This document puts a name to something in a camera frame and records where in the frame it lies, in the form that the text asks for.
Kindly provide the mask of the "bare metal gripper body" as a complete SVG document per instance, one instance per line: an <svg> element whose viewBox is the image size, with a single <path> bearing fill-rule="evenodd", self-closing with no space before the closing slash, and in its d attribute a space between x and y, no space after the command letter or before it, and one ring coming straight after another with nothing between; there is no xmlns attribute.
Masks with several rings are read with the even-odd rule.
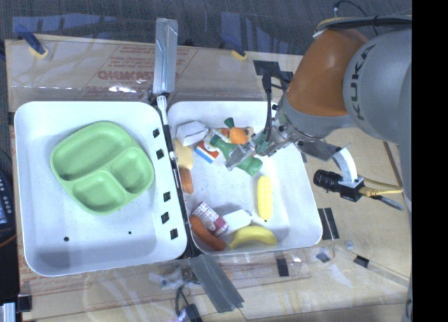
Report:
<svg viewBox="0 0 448 322"><path fill-rule="evenodd" d="M275 121L254 137L255 151L261 156L272 156L290 144L304 141L305 135L291 125Z"/></svg>

